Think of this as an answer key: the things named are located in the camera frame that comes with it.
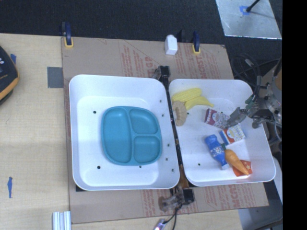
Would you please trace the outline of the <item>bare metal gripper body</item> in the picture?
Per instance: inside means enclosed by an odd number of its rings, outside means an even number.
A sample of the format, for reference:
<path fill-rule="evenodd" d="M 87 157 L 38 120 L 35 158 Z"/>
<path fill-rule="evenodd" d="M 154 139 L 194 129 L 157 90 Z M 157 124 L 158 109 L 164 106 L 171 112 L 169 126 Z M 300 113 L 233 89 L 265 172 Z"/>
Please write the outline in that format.
<path fill-rule="evenodd" d="M 277 127 L 282 127 L 282 102 L 275 97 L 258 97 L 253 105 L 247 106 L 249 118 L 265 117 L 266 123 L 271 123 Z"/>

